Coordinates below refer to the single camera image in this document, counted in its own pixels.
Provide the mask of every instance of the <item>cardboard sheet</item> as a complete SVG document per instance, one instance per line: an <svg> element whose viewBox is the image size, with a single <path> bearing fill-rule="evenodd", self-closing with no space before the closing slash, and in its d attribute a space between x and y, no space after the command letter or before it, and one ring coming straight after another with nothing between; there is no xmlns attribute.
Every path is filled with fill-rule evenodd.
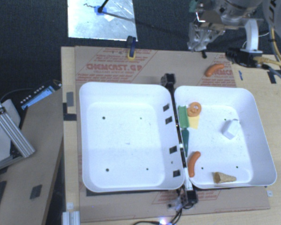
<svg viewBox="0 0 281 225"><path fill-rule="evenodd" d="M176 212L168 203L177 198L176 191L129 192L95 194L88 191L81 179L81 128L79 111L79 89L90 81L113 83L159 84L165 73L176 75L175 87L181 85L235 87L230 63L222 54L208 53L202 59L200 53L137 50L136 59L126 58L127 49L76 47L76 104L79 162L79 191L81 222L121 220L172 216ZM211 77L205 70L215 64L224 63L225 69ZM198 191L199 202L184 214L203 214L244 210L269 209L264 187L244 187Z"/></svg>

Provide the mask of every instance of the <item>led light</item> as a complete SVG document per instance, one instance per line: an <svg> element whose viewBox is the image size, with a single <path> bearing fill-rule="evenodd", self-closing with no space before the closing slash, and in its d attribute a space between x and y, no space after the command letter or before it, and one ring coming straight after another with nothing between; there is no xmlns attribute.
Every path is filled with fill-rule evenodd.
<svg viewBox="0 0 281 225"><path fill-rule="evenodd" d="M166 222L164 219L161 219L161 220L159 221L159 224L167 225L167 222Z"/></svg>
<svg viewBox="0 0 281 225"><path fill-rule="evenodd" d="M197 16L198 22L201 22L201 23L205 23L205 22L206 22L205 20L200 20L199 15L198 15L198 12L196 12L196 16Z"/></svg>

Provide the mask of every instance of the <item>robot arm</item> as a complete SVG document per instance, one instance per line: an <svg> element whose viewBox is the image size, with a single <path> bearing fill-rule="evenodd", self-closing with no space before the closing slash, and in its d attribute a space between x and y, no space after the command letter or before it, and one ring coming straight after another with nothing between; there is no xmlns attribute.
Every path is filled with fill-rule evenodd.
<svg viewBox="0 0 281 225"><path fill-rule="evenodd" d="M259 53L260 56L258 27L263 20L251 19L250 16L262 2L267 22L281 37L281 0L208 0L197 5L197 19L190 23L188 49L203 51L226 29L245 28L247 46L239 51L242 54Z"/></svg>

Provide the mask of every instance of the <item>yellow cable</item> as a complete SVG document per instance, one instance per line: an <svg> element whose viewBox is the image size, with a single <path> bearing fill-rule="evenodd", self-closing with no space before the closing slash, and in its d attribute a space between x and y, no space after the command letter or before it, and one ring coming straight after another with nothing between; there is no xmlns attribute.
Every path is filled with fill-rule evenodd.
<svg viewBox="0 0 281 225"><path fill-rule="evenodd" d="M274 50L275 50L275 52L276 52L278 58L279 58L280 61L281 61L281 53L279 52L277 43L276 43L276 41L275 41L275 32L274 32L274 29L273 29L273 28L271 28L271 35L272 35L272 39L273 39L272 43L273 43L273 45L274 45Z"/></svg>
<svg viewBox="0 0 281 225"><path fill-rule="evenodd" d="M278 66L281 67L281 62L277 62L268 58L264 58L264 57L254 57L253 60L257 61L259 64L262 63L272 63L272 64L276 64Z"/></svg>

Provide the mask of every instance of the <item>toy bread slice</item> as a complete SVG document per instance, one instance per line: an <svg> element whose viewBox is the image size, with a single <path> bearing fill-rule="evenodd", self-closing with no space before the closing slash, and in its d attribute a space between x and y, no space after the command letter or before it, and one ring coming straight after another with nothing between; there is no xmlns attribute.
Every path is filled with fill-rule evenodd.
<svg viewBox="0 0 281 225"><path fill-rule="evenodd" d="M224 182L234 182L236 177L230 176L221 172L214 173L214 182L215 183L224 183Z"/></svg>

